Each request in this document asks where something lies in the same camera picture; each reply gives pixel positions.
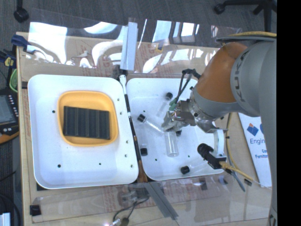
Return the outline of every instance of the black cable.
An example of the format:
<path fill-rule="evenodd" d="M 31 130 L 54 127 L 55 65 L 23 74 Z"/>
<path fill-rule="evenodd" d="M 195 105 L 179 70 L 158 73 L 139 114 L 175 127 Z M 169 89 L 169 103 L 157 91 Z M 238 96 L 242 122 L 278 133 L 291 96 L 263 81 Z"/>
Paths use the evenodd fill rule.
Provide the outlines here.
<path fill-rule="evenodd" d="M 137 203 L 137 201 L 136 201 L 136 202 L 133 203 L 133 205 L 131 205 L 131 206 L 129 206 L 129 207 L 126 207 L 126 208 L 124 208 L 124 209 L 120 209 L 119 211 L 117 211 L 117 212 L 115 213 L 115 215 L 114 215 L 114 217 L 113 217 L 113 222 L 116 220 L 116 216 L 117 216 L 119 213 L 121 213 L 122 211 L 128 210 L 128 209 L 130 209 L 130 208 L 132 207 L 132 210 L 131 210 L 130 214 L 129 214 L 128 217 L 127 217 L 127 218 L 129 218 L 130 215 L 132 214 L 132 212 L 134 211 L 134 208 L 135 208 L 137 205 L 139 205 L 139 204 L 141 204 L 141 203 L 144 203 L 144 202 L 147 201 L 147 200 L 149 200 L 149 197 L 147 197 L 145 200 L 143 200 L 143 201 L 141 201 L 141 202 L 138 202 L 138 203 Z"/>
<path fill-rule="evenodd" d="M 0 197 L 1 197 L 2 199 L 5 199 L 5 200 L 9 201 L 9 202 L 12 204 L 12 206 L 14 207 L 14 209 L 15 209 L 15 211 L 16 211 L 16 214 L 17 214 L 17 218 L 18 218 L 18 226 L 21 226 L 21 216 L 20 216 L 20 212 L 19 212 L 18 207 L 15 205 L 15 203 L 14 203 L 9 197 L 7 197 L 7 196 L 5 196 L 5 195 L 3 195 L 3 194 L 0 194 Z"/>
<path fill-rule="evenodd" d="M 189 77 L 186 80 L 186 83 L 184 84 L 183 88 L 182 88 L 182 84 L 183 84 L 183 79 L 184 79 L 184 75 L 188 74 Z M 179 91 L 178 91 L 178 95 L 174 100 L 174 103 L 176 104 L 180 98 L 180 95 L 183 93 L 183 91 L 185 90 L 187 84 L 189 83 L 189 81 L 191 80 L 191 77 L 195 76 L 197 79 L 199 79 L 201 77 L 201 75 L 199 73 L 197 73 L 197 71 L 195 69 L 186 69 L 182 71 L 182 76 L 181 76 L 181 81 L 180 81 L 180 86 L 179 86 Z"/>
<path fill-rule="evenodd" d="M 4 181 L 6 178 L 9 178 L 10 176 L 14 175 L 16 173 L 16 171 L 8 174 L 7 176 L 5 176 L 4 178 L 0 179 L 0 182 Z"/>
<path fill-rule="evenodd" d="M 137 203 L 137 202 L 134 202 L 133 208 L 132 208 L 131 212 L 129 213 L 127 219 L 131 216 L 132 212 L 134 211 L 134 208 L 135 208 L 137 205 L 139 205 L 139 204 L 141 204 L 141 203 L 144 203 L 145 201 L 148 201 L 148 200 L 149 200 L 149 197 L 147 197 L 145 200 L 143 200 L 143 201 L 141 201 L 141 202 L 138 202 L 138 203 Z"/>

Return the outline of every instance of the yellow cable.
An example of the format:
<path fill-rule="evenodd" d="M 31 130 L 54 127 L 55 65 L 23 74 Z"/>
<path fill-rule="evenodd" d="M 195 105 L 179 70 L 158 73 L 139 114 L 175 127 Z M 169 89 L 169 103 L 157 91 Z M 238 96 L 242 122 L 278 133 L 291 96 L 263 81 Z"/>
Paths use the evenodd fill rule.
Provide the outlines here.
<path fill-rule="evenodd" d="M 242 172 L 239 169 L 236 169 L 235 167 L 232 167 L 230 164 L 226 163 L 225 161 L 220 161 L 220 165 L 222 166 L 223 169 L 229 169 L 229 170 L 235 171 L 235 172 L 241 174 L 242 176 L 244 176 L 245 178 L 249 179 L 250 181 L 254 181 L 254 179 L 252 177 L 250 177 L 248 174 Z"/>
<path fill-rule="evenodd" d="M 227 132 L 226 132 L 226 147 L 228 149 L 228 155 L 234 165 L 234 167 L 236 167 L 239 170 L 239 167 L 237 166 L 237 164 L 235 163 L 233 157 L 232 157 L 232 153 L 230 150 L 230 146 L 229 146 L 229 142 L 228 142 L 228 137 L 229 137 L 229 126 L 230 126 L 230 122 L 231 122 L 231 118 L 232 118 L 232 113 L 229 113 L 228 115 L 228 121 L 227 121 Z"/>
<path fill-rule="evenodd" d="M 276 33 L 273 33 L 273 32 L 263 32 L 263 31 L 240 32 L 240 33 L 230 34 L 229 36 L 249 36 L 249 35 L 259 35 L 259 36 L 277 37 L 277 34 L 276 34 Z"/>

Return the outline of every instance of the blue logo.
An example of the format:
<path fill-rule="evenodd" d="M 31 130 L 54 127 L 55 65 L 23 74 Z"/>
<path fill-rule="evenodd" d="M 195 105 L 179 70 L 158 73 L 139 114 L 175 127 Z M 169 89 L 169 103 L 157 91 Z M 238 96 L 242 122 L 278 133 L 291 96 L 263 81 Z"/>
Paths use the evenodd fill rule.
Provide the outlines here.
<path fill-rule="evenodd" d="M 250 132 L 253 136 L 256 136 L 256 134 L 259 130 L 250 123 L 249 127 L 247 128 L 247 131 Z"/>
<path fill-rule="evenodd" d="M 260 124 L 260 130 L 261 130 L 261 132 L 263 133 L 263 128 L 262 128 L 262 124 Z"/>

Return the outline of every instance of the black rubber stopper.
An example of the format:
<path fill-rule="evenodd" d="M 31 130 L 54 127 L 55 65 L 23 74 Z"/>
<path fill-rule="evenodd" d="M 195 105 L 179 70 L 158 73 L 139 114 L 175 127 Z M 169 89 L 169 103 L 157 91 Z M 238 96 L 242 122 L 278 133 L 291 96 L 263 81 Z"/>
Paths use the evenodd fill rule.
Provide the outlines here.
<path fill-rule="evenodd" d="M 141 122 L 144 122 L 145 116 L 142 115 L 142 114 L 140 114 L 140 115 L 138 116 L 137 120 L 138 120 L 138 121 L 141 121 Z"/>
<path fill-rule="evenodd" d="M 166 93 L 166 95 L 165 95 L 166 100 L 171 100 L 172 97 L 173 97 L 173 94 L 170 92 Z"/>
<path fill-rule="evenodd" d="M 182 134 L 182 130 L 176 131 L 175 134 L 177 137 L 179 137 Z"/>
<path fill-rule="evenodd" d="M 147 148 L 141 148 L 140 154 L 141 154 L 141 156 L 147 156 Z"/>
<path fill-rule="evenodd" d="M 181 167 L 181 173 L 182 174 L 186 174 L 186 173 L 189 173 L 190 172 L 190 169 L 188 166 L 184 166 L 184 167 Z"/>

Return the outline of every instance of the white tray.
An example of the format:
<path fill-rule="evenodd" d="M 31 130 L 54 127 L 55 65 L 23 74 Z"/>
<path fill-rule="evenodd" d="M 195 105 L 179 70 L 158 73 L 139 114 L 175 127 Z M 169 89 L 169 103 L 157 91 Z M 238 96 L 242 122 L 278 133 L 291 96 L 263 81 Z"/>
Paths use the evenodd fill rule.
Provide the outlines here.
<path fill-rule="evenodd" d="M 196 83 L 196 80 L 190 80 L 185 91 L 180 96 L 180 100 L 186 100 L 190 97 L 191 90 L 189 88 Z M 211 168 L 197 152 L 197 147 L 201 143 L 214 147 L 213 134 L 205 133 L 197 126 L 183 127 L 182 134 L 178 137 L 179 155 L 172 158 L 166 154 L 164 137 L 152 128 L 141 127 L 141 122 L 137 120 L 139 114 L 142 113 L 160 125 L 163 122 L 163 118 L 157 118 L 155 115 L 164 101 L 164 96 L 167 92 L 171 92 L 174 99 L 177 96 L 179 85 L 180 79 L 157 78 L 136 78 L 131 79 L 127 83 L 127 93 L 138 142 L 142 141 L 141 136 L 143 133 L 148 144 L 148 155 L 142 156 L 143 168 L 146 175 L 156 181 L 190 178 L 223 172 L 221 169 L 214 170 Z M 180 168 L 182 166 L 198 159 L 203 164 L 202 170 L 184 175 L 181 173 Z"/>
<path fill-rule="evenodd" d="M 119 134 L 109 145 L 72 146 L 60 136 L 59 96 L 70 90 L 99 91 L 113 101 Z M 28 83 L 34 176 L 44 188 L 129 184 L 138 164 L 121 84 L 111 78 L 35 75 Z"/>

